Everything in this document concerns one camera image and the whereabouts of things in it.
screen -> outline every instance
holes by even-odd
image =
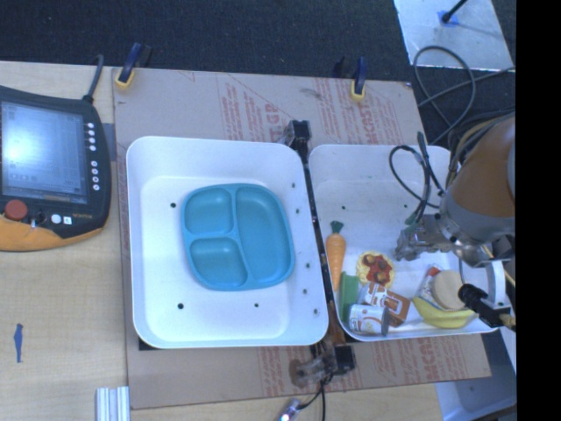
[[[1,117],[5,196],[88,202],[81,115],[2,102]]]

red button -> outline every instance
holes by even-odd
[[[27,205],[20,200],[10,200],[4,208],[4,216],[9,220],[19,221],[27,215]]]

cardboard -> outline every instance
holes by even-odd
[[[310,150],[326,143],[416,144],[423,126],[408,84],[368,81],[359,103],[350,99],[350,86],[336,78],[148,69],[137,69],[127,89],[113,86],[133,409],[309,394],[316,386],[299,388],[290,380],[291,363],[311,360],[307,346],[156,350],[139,341],[131,315],[128,146],[146,135],[276,142],[290,120],[309,121]],[[490,375],[479,334],[358,342],[352,349],[357,367],[335,377],[327,391]]]

table surface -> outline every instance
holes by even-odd
[[[46,96],[81,98],[94,73],[95,66],[0,61],[0,85]],[[104,123],[114,123],[110,77],[110,68],[104,68],[94,94]],[[112,205],[101,233],[54,250],[0,252],[1,419],[95,419],[96,389],[127,385],[114,162],[112,167]],[[18,325],[23,326],[20,362],[14,343]],[[133,410],[131,420],[273,420],[287,403],[280,397]],[[326,419],[344,417],[442,419],[434,384],[327,394]],[[298,415],[299,421],[321,418],[321,398]]]

toy carrot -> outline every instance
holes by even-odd
[[[337,291],[341,281],[343,258],[347,244],[340,233],[343,223],[334,220],[330,224],[331,234],[325,240],[325,253],[327,254],[327,263],[330,267],[331,285],[333,286],[333,291]]]

